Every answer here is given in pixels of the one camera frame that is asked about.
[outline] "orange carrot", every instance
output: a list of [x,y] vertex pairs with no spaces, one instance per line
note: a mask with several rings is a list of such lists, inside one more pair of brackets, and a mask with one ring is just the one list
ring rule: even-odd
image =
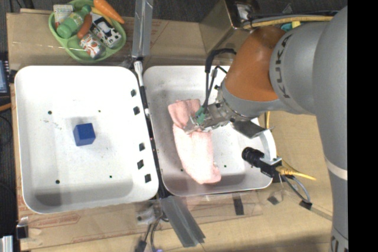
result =
[[92,24],[92,15],[89,13],[89,14],[85,15],[82,27],[77,32],[77,37],[79,39],[82,39],[84,37],[84,35],[88,33],[91,24]]
[[124,24],[125,20],[116,12],[116,10],[106,0],[92,0],[96,9],[111,19],[117,20],[119,23]]

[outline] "green basket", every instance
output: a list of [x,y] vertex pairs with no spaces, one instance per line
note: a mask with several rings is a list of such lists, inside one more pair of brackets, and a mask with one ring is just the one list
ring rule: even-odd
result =
[[[90,6],[93,6],[93,1],[91,0],[73,0],[69,2],[69,4],[72,4],[74,7],[74,11],[79,11],[81,8],[88,4]],[[114,55],[116,52],[118,52],[126,43],[126,33],[123,27],[119,22],[112,19],[113,27],[120,33],[122,36],[121,42],[117,45],[115,48],[109,48],[105,46],[105,52],[96,59],[92,59],[91,56],[88,55],[88,53],[80,46],[80,39],[77,37],[77,35],[73,35],[72,37],[68,39],[61,38],[55,29],[55,17],[54,13],[51,13],[48,18],[48,27],[50,28],[50,31],[53,33],[56,40],[60,43],[62,47],[66,50],[66,52],[74,58],[76,61],[82,64],[94,64],[98,63],[102,60],[105,60],[109,58],[111,55]]]

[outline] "cardboard surface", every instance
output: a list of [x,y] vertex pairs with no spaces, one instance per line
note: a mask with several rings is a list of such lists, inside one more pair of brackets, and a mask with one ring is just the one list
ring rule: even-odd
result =
[[[7,14],[11,69],[19,70],[28,65],[77,64],[49,32],[49,13],[22,10],[20,14]],[[104,64],[128,62],[133,18],[126,18],[124,27],[128,42],[117,56]],[[205,57],[198,24],[153,21],[151,56],[145,59],[145,68],[159,64],[203,64]],[[29,237],[21,241],[21,249],[37,252],[134,251],[146,231],[146,225],[138,224],[136,219],[136,212],[146,207],[144,203],[50,215],[36,214],[24,204],[13,86],[11,93],[18,217],[28,217],[29,222]],[[190,251],[328,251],[332,199],[316,119],[272,112],[270,126],[274,126],[272,133],[279,155],[297,170],[317,178],[316,181],[301,178],[311,194],[314,204],[311,211],[300,207],[296,195],[281,184],[240,194],[245,209],[245,215],[240,216],[234,213],[232,195],[187,198],[188,208],[206,236],[203,246],[190,248]],[[267,202],[271,195],[283,197],[283,201],[273,206]],[[160,223],[154,241],[165,251],[189,251],[182,248],[166,222]]]

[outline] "toy sink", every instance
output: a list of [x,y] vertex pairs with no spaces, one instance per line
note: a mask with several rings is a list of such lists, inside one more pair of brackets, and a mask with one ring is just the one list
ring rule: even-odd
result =
[[[158,190],[135,75],[122,67],[29,66],[15,78],[22,192],[39,213],[149,200]],[[76,146],[76,125],[93,143]]]
[[[183,171],[174,143],[168,105],[186,99],[200,99],[203,102],[205,75],[203,66],[154,66],[144,74],[165,187],[172,194],[179,196],[221,194],[267,187],[272,179],[262,174],[259,168],[251,168],[251,165],[242,159],[242,150],[250,146],[261,150],[270,159],[275,158],[276,147],[270,130],[253,139],[236,132],[230,125],[212,130],[214,161],[221,173],[221,181],[216,184],[200,185]],[[219,73],[214,85],[220,85],[223,78]],[[211,92],[209,104],[214,102],[216,93],[215,90]]]
[[[218,76],[214,84],[220,85],[222,79]],[[170,193],[221,194],[269,186],[272,180],[241,156],[250,146],[274,158],[275,142],[268,130],[253,139],[230,126],[212,131],[219,183],[200,185],[184,172],[168,105],[176,100],[204,100],[204,67],[150,67],[144,82],[162,185]],[[213,91],[209,102],[215,96]],[[157,170],[133,72],[105,66],[24,67],[15,77],[15,99],[22,193],[30,209],[63,212],[155,196]],[[77,146],[76,126],[89,123],[94,141]]]

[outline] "pink cloth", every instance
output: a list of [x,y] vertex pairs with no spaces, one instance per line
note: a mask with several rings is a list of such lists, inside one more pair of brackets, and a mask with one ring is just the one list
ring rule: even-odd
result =
[[214,164],[211,133],[198,130],[187,135],[183,131],[189,117],[199,108],[199,99],[194,99],[177,101],[168,106],[168,111],[174,123],[173,135],[184,170],[199,184],[210,184],[221,179]]

